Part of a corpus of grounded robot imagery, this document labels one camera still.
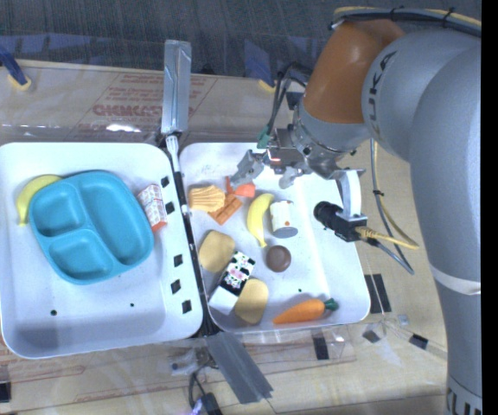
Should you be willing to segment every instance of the toy banana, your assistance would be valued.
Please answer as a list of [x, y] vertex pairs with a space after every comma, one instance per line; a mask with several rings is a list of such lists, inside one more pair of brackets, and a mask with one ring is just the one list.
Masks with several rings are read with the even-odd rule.
[[247, 213], [247, 228], [259, 241], [260, 247], [266, 247], [263, 216], [273, 201], [274, 195], [261, 194], [252, 201]]
[[28, 209], [30, 201], [36, 192], [46, 186], [61, 180], [59, 176], [37, 176], [26, 183], [21, 193], [16, 197], [16, 210], [18, 211], [18, 224], [24, 226], [28, 222]]

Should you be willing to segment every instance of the gray carpet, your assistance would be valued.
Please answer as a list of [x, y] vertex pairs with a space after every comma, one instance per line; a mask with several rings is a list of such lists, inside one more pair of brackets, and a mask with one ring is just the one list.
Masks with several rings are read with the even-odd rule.
[[191, 42], [194, 72], [254, 76], [258, 56], [275, 74], [312, 67], [333, 10], [350, 5], [482, 17], [482, 0], [0, 0], [0, 44], [17, 58], [162, 69], [163, 42], [177, 39]]

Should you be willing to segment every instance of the drain hole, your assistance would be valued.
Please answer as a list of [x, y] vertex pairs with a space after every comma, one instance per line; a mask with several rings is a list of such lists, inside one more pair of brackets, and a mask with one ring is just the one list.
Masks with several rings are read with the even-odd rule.
[[182, 313], [187, 314], [191, 311], [191, 301], [187, 300], [182, 303]]
[[180, 280], [177, 279], [174, 283], [170, 285], [170, 289], [172, 290], [173, 294], [176, 294], [182, 286], [180, 285]]

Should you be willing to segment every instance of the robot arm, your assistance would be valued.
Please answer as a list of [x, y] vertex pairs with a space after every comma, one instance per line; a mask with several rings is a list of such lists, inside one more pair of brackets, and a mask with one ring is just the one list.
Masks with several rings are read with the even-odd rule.
[[[412, 11], [442, 28], [405, 35], [383, 20], [340, 17], [287, 130], [263, 154], [282, 188], [315, 172], [339, 181], [340, 161], [372, 137], [410, 164], [412, 190], [448, 342], [446, 414], [482, 413], [480, 123], [481, 27]], [[246, 182], [246, 168], [231, 177]]]

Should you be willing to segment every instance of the blue plate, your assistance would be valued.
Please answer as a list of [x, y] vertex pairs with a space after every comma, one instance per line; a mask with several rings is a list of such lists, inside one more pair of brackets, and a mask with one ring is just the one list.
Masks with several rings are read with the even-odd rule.
[[75, 284], [115, 277], [153, 250], [144, 210], [110, 172], [83, 172], [41, 189], [30, 202], [29, 221], [49, 263]]

